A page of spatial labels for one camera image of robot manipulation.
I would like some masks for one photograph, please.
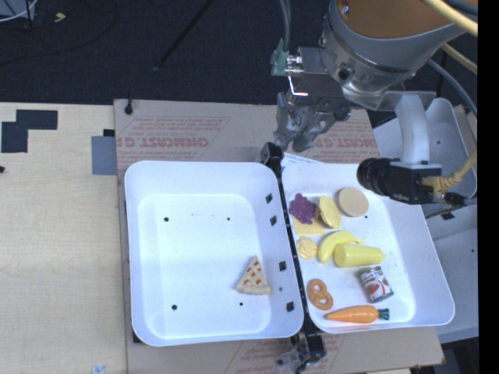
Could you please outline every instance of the pizza slice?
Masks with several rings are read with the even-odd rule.
[[[262,266],[257,256],[251,259],[246,270],[239,279],[235,289],[245,294],[263,295],[270,294],[271,288],[265,279]]]

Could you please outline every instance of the toy can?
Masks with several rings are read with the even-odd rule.
[[[372,302],[383,301],[393,295],[393,291],[383,274],[381,266],[376,266],[362,272],[360,274],[360,279]]]

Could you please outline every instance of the orange carrot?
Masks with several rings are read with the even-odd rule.
[[[328,313],[325,317],[328,320],[349,323],[372,323],[378,317],[389,320],[390,311],[388,309],[378,310],[372,305],[357,305],[336,310]]]

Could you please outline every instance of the yellow cable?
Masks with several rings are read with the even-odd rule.
[[[463,16],[460,12],[453,9],[443,0],[423,0],[430,7],[438,11],[442,16],[455,23],[461,29],[478,37],[478,23],[472,21],[470,18]]]
[[[433,194],[440,194],[446,192],[454,184],[458,184],[465,173],[475,164],[476,162],[476,149],[466,158],[466,161],[459,167],[457,171],[452,172],[448,176],[429,176],[423,178],[421,183],[423,185],[428,185],[433,187]]]
[[[475,75],[478,75],[478,65],[475,64],[475,62],[471,61],[469,58],[465,57],[463,54],[461,54],[451,45],[446,43],[442,45],[441,49],[444,50],[447,54],[449,54],[453,59],[455,59],[461,65],[465,66],[467,69],[473,72]]]

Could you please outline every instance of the brown pretzel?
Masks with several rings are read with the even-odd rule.
[[[318,278],[310,280],[306,286],[306,292],[316,308],[328,310],[333,307],[333,297],[327,292],[326,284],[322,280]]]

